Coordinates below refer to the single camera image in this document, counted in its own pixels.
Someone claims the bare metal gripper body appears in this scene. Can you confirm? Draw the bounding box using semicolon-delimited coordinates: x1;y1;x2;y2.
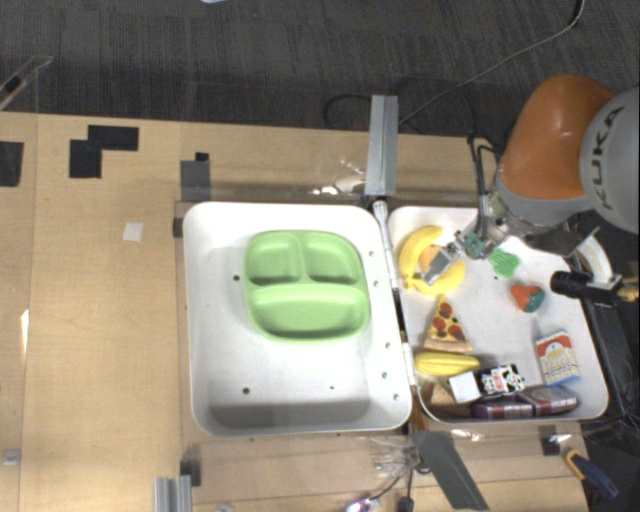
452;192;514;260

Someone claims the white plastic tray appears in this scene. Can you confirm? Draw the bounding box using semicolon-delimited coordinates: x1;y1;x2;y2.
387;204;610;425
181;200;414;439

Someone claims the red strawberry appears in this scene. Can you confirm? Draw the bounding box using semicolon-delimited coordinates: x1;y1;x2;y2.
509;283;546;314

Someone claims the brown bread slice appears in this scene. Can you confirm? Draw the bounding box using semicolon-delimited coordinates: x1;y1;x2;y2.
428;379;472;419

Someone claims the red and white carton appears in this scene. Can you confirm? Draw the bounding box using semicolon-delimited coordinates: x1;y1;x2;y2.
534;329;582;387

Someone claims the green broccoli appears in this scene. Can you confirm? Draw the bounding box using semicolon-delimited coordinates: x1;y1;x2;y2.
487;247;521;279

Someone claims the orange round toy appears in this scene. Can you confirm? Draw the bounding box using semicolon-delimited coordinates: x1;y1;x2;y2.
418;244;444;274

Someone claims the black and white cow carton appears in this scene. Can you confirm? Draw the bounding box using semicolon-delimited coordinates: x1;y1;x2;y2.
474;363;527;399

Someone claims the curved yellow banana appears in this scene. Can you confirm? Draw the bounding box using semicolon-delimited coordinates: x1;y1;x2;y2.
397;224;467;296

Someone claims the green divided plate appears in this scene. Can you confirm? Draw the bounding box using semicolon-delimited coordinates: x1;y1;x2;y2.
243;229;372;344

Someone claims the maroon packet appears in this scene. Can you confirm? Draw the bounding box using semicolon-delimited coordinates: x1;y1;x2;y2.
470;399;535;421
514;387;579;417

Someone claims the black cylinder on white bracket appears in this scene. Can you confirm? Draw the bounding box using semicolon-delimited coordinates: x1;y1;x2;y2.
549;234;624;306

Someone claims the straight yellow banana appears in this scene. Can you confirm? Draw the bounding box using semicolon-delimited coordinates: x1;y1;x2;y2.
413;351;481;376

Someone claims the white cube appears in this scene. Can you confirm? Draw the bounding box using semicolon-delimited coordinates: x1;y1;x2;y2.
448;371;482;404

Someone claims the pizza slice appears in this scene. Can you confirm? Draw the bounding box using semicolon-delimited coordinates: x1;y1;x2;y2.
423;294;474;354

